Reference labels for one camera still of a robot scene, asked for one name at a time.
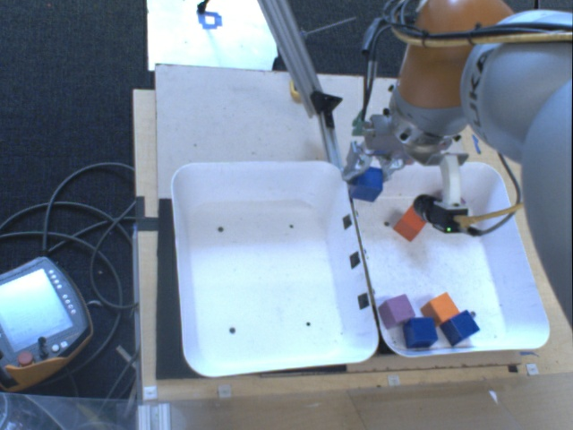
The orange cube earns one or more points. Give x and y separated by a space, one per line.
408 225
441 307

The blue cube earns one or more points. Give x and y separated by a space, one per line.
420 332
460 328
368 186

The purple cube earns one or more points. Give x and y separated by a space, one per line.
395 311

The thin black rod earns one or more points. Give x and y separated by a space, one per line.
361 249

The black cylinder on white bracket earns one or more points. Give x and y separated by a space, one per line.
441 195

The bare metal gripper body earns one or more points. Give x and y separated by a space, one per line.
394 139

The white plastic tray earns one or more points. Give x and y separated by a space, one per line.
452 267
273 267

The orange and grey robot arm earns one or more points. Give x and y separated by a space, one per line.
501 88

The pale wood board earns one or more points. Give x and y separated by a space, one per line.
233 114

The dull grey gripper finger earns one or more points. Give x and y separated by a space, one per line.
390 166
353 164

